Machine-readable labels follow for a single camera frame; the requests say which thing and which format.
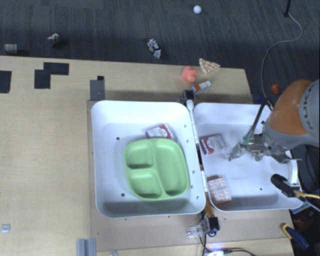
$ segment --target small box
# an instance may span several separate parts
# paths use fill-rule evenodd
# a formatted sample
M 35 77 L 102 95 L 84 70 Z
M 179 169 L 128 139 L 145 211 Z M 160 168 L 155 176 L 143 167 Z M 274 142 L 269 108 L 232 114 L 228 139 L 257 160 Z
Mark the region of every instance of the small box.
M 208 180 L 208 190 L 215 206 L 232 201 L 223 177 Z
M 147 130 L 145 132 L 147 138 L 166 138 L 172 139 L 174 137 L 173 133 L 169 129 L 167 124 L 162 124 L 153 129 Z
M 220 133 L 201 138 L 200 145 L 205 155 L 212 154 L 213 152 L 219 152 L 227 148 L 227 145 Z
M 194 91 L 195 95 L 198 95 L 198 94 L 205 93 L 209 89 L 210 86 L 211 86 L 211 82 L 205 81 L 205 82 L 199 83 L 195 86 L 192 86 L 190 90 Z

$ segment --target white cable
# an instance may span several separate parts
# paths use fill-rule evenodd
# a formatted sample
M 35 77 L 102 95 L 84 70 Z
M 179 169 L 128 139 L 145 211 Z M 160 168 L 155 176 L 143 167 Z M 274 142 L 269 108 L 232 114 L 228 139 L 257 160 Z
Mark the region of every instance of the white cable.
M 295 38 L 295 39 L 292 39 L 292 40 L 283 40 L 283 41 L 279 41 L 279 42 L 276 42 L 276 43 L 274 43 L 273 45 L 271 45 L 271 46 L 269 47 L 269 49 L 266 51 L 265 56 L 264 56 L 263 61 L 262 61 L 262 65 L 261 65 L 261 87 L 262 87 L 262 92 L 263 92 L 263 96 L 266 98 L 266 100 L 267 100 L 267 102 L 268 102 L 268 105 L 269 105 L 269 107 L 270 107 L 271 109 L 272 109 L 272 104 L 271 104 L 271 102 L 270 102 L 270 101 L 268 100 L 268 98 L 267 98 L 267 95 L 266 95 L 266 92 L 265 92 L 265 88 L 264 88 L 264 81 L 263 81 L 263 70 L 264 70 L 264 64 L 265 64 L 265 60 L 266 60 L 266 58 L 267 58 L 267 55 L 268 55 L 269 51 L 271 50 L 271 48 L 273 48 L 274 46 L 276 46 L 276 45 L 278 45 L 278 44 L 280 44 L 280 43 L 287 43 L 287 42 L 297 41 L 297 40 L 301 37 L 301 35 L 302 35 L 302 26 L 291 16 L 290 13 L 288 13 L 288 15 L 289 15 L 289 17 L 300 27 L 300 35 L 299 35 L 297 38 Z

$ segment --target blue object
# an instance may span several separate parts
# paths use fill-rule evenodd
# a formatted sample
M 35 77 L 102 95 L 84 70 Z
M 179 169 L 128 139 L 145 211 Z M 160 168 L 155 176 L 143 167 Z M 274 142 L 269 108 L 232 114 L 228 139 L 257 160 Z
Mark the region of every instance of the blue object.
M 292 239 L 298 243 L 302 250 L 305 250 L 309 247 L 309 244 L 305 240 L 305 238 L 302 235 L 300 235 L 297 231 L 295 231 L 293 228 L 286 227 L 285 230 L 288 232 L 290 236 L 292 236 Z

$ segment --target ping pong ball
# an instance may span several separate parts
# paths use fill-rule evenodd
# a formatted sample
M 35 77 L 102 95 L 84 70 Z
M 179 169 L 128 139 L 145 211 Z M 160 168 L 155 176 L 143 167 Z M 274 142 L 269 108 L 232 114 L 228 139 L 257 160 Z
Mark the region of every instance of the ping pong ball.
M 194 12 L 195 14 L 201 13 L 201 7 L 200 7 L 200 5 L 196 5 L 195 7 L 193 7 L 193 12 Z

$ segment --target wooden tabletop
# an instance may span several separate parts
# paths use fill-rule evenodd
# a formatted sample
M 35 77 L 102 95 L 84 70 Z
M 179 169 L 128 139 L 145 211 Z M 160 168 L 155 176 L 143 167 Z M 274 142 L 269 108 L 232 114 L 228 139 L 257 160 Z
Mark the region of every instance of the wooden tabletop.
M 44 62 L 69 63 L 69 74 L 51 75 L 50 89 L 35 89 L 35 70 L 43 70 Z M 1 255 L 76 255 L 77 239 L 92 236 L 87 130 L 90 80 L 104 76 L 106 99 L 176 101 L 191 87 L 181 80 L 182 69 L 177 65 L 0 56 L 0 71 L 12 72 L 9 93 L 0 93 L 0 224 L 11 225 L 10 232 L 0 233 Z M 252 102 L 243 69 L 220 68 L 207 75 L 199 67 L 196 70 L 193 85 L 206 80 L 212 83 L 200 101 Z M 292 225 L 288 210 L 215 213 L 223 228 L 217 238 L 208 240 L 209 248 L 241 247 L 259 256 L 293 255 L 290 241 L 279 228 L 281 223 Z M 170 219 L 173 225 L 182 224 L 179 216 Z M 139 237 L 147 225 L 160 227 L 158 240 L 166 236 L 161 219 L 153 223 L 146 218 L 140 230 L 133 219 L 129 221 L 137 234 L 142 233 Z M 116 224 L 111 223 L 111 231 L 117 229 Z M 110 249 L 120 249 L 120 256 L 201 255 L 197 239 L 184 245 L 179 241 L 156 248 L 160 245 L 151 243 L 140 249 L 131 242 L 132 246 Z

